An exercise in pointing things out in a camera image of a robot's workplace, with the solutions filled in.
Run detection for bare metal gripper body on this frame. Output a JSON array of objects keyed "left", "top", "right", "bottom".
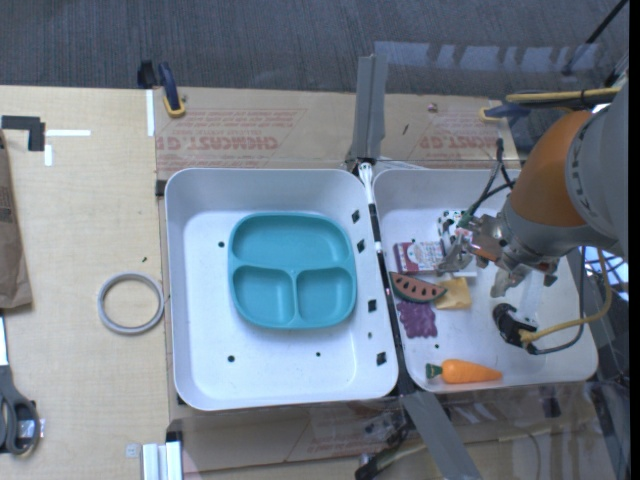
[{"left": 463, "top": 212, "right": 507, "bottom": 270}]

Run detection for black and white carton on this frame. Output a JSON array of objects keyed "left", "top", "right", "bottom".
[{"left": 437, "top": 209, "right": 474, "bottom": 242}]

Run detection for yellow cheese slice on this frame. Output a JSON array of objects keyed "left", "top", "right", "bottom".
[{"left": 433, "top": 276, "right": 473, "bottom": 311}]

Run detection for red watermelon slice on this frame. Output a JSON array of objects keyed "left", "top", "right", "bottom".
[{"left": 389, "top": 271, "right": 448, "bottom": 304}]

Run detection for purple grapes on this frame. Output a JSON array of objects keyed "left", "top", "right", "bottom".
[{"left": 396, "top": 300, "right": 439, "bottom": 340}]

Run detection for white plastic tray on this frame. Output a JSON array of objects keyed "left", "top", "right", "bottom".
[
  {"left": 163, "top": 167, "right": 400, "bottom": 412},
  {"left": 372, "top": 167, "right": 600, "bottom": 394}
]

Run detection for orange carrot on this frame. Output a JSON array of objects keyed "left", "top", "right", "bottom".
[{"left": 425, "top": 358, "right": 503, "bottom": 385}]

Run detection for blue divided plate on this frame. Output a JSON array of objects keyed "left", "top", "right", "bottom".
[{"left": 227, "top": 211, "right": 358, "bottom": 331}]

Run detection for brown cardboard board red print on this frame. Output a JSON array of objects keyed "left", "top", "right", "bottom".
[{"left": 152, "top": 86, "right": 601, "bottom": 474}]

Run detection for white tape roll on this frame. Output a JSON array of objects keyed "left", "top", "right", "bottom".
[{"left": 97, "top": 271, "right": 165, "bottom": 336}]

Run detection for brown paper bag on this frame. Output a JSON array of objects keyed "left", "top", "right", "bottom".
[{"left": 0, "top": 130, "right": 34, "bottom": 310}]

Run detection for grey scissors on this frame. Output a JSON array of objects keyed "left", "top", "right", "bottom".
[{"left": 0, "top": 362, "right": 41, "bottom": 457}]

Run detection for black cylinder on white bracket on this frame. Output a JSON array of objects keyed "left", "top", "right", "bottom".
[{"left": 491, "top": 272, "right": 544, "bottom": 350}]

